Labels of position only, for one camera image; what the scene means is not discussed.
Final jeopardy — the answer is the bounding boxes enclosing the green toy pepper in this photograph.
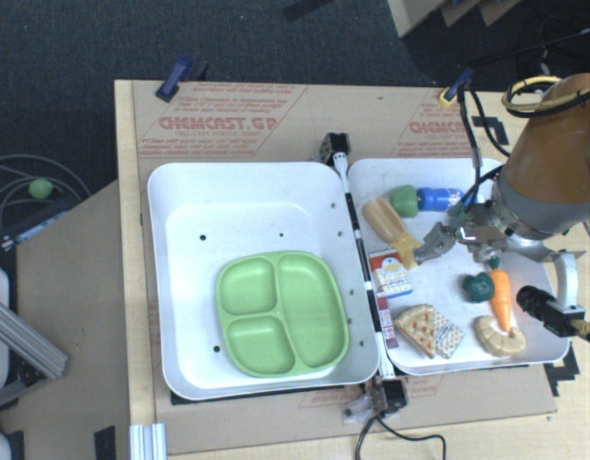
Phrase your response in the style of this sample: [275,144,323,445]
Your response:
[388,184,420,219]

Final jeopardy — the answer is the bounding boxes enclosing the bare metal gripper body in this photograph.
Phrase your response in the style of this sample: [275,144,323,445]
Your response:
[446,202,551,262]

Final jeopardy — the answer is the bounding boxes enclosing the dark green toy broccoli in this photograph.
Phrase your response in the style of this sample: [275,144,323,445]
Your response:
[462,271,496,304]

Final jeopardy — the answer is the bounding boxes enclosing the toy pizza slice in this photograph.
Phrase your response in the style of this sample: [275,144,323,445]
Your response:
[393,303,443,359]

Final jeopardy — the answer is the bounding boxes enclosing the brown cardboard board red print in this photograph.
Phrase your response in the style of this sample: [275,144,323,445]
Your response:
[131,80,559,455]

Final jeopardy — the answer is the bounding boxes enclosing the thin black and white rod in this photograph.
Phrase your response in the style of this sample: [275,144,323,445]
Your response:
[332,152,397,380]

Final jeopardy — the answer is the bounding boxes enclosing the white and red carton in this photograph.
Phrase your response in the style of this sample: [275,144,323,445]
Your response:
[368,248,415,300]

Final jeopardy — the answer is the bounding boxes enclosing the blue plastic bottle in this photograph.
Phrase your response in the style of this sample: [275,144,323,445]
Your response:
[415,186,469,213]

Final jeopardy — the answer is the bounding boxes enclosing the dark red packet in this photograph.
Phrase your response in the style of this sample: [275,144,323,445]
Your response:
[374,293,399,350]

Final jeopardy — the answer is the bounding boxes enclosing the black cylinder on white bracket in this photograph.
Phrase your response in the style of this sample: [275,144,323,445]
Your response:
[516,250,588,339]

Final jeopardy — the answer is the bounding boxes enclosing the orange toy carrot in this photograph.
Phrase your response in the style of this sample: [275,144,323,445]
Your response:
[487,255,513,334]

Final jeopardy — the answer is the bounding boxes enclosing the green divided plate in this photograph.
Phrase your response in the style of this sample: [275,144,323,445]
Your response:
[215,249,351,380]

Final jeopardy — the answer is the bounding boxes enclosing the black block with thin wires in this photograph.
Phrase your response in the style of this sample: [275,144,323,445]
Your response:
[315,131,352,165]
[365,378,411,420]

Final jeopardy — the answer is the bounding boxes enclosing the white biscuit packet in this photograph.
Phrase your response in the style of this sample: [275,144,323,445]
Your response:
[433,310,465,360]

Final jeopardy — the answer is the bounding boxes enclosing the white plastic tray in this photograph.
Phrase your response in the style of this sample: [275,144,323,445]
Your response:
[147,161,380,402]
[346,156,572,378]

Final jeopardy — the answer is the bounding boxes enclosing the beige toy croissant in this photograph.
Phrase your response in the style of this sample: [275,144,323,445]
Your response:
[473,314,528,358]

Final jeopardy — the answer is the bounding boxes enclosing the green ball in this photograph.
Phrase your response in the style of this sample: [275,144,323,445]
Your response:
[27,177,56,200]

